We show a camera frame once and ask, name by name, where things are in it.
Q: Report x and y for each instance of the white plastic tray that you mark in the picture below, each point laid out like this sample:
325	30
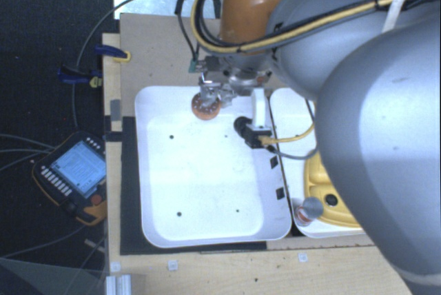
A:
293	121
206	176

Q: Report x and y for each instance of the orange round biscuit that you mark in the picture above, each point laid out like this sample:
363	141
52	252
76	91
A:
203	113

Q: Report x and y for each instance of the clear plastic bottle grey cap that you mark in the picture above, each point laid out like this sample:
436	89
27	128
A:
311	207

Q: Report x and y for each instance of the black cylinder on white bracket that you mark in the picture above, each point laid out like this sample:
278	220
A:
259	111

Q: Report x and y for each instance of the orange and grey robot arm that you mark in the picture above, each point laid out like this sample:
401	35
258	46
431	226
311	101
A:
361	114

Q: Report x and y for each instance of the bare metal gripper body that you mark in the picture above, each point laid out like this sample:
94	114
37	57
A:
245	81

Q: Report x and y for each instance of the small black round object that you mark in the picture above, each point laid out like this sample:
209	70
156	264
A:
331	200

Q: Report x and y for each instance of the yellow divided plate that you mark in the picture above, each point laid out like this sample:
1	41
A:
318	180

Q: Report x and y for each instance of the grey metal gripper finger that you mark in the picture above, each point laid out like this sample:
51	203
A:
226	97
207	97

